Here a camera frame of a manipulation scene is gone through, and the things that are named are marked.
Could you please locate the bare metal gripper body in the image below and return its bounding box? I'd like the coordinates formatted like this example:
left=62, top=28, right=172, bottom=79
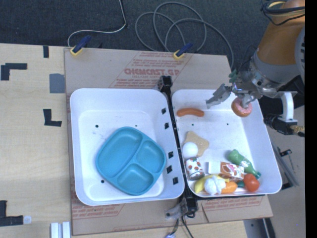
left=232, top=69, right=279, bottom=102

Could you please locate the pink doughnut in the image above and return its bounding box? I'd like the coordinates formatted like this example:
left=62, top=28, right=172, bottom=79
left=231, top=97, right=253, bottom=118

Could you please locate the orange sausage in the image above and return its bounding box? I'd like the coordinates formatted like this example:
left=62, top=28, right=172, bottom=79
left=176, top=108, right=205, bottom=118

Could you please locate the white plastic tray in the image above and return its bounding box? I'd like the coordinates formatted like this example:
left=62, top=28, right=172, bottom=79
left=171, top=89, right=283, bottom=198
left=69, top=88, right=185, bottom=206

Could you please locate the tan bread slice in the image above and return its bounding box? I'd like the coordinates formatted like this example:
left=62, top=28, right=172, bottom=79
left=183, top=130, right=210, bottom=158

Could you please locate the green bottle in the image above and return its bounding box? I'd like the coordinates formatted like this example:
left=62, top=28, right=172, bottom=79
left=227, top=149, right=262, bottom=179

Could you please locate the white egg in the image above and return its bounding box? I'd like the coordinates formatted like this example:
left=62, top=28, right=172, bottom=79
left=182, top=142, right=199, bottom=158

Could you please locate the orange and white carton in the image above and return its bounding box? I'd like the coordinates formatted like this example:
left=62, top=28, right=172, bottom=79
left=207, top=161, right=245, bottom=179

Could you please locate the small white can red print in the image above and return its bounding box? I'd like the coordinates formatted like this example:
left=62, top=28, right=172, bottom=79
left=185, top=156, right=206, bottom=181

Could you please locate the red tomato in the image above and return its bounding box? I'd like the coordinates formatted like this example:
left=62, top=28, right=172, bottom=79
left=243, top=173, right=261, bottom=193

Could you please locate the orange carrot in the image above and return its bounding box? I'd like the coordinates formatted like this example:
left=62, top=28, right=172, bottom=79
left=220, top=180, right=246, bottom=194

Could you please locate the white cauliflower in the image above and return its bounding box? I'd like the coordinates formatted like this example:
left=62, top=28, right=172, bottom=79
left=203, top=176, right=227, bottom=196

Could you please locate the blue divided plate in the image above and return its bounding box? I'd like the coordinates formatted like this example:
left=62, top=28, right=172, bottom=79
left=95, top=126, right=167, bottom=196

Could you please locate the brown cardboard board red print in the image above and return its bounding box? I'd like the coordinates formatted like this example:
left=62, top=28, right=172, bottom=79
left=63, top=47, right=274, bottom=236

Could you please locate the black cylinder on white bracket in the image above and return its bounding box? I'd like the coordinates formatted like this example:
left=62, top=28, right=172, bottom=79
left=263, top=90, right=305, bottom=137

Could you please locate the black block with thin wires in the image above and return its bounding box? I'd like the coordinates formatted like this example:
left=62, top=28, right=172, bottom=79
left=159, top=75, right=173, bottom=93
left=185, top=196, right=199, bottom=213

